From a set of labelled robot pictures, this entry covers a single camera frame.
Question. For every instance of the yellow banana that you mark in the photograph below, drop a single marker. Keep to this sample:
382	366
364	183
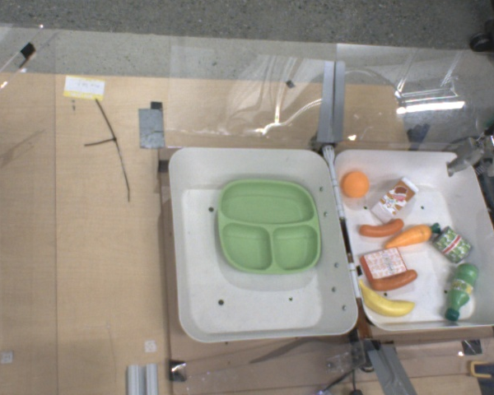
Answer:
383	305

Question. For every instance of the green and white can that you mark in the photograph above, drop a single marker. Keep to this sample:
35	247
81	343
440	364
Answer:
452	244

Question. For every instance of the orange carrot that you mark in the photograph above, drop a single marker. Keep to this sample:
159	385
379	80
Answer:
409	237

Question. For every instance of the green bottle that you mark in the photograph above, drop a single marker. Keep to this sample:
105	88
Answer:
461	288

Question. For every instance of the white carton with brown print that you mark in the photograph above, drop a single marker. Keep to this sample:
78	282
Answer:
393	201

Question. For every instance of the red and white packet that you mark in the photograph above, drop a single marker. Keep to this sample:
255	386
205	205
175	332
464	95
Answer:
383	263

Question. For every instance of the orange sausage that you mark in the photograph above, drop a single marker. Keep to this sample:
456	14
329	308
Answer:
380	229
397	281

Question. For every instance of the thin black and white rod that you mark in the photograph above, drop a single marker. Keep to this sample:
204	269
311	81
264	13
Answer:
336	187

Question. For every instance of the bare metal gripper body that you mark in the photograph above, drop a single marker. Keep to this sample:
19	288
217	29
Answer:
489	144

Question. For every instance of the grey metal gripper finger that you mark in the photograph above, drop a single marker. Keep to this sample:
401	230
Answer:
463	161

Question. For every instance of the orange ball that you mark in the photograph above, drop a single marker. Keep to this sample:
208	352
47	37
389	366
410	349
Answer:
355	184

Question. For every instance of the green divided plate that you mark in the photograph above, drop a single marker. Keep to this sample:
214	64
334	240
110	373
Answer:
267	204

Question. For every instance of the white plastic tray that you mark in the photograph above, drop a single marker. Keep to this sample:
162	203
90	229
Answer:
197	261
432	286

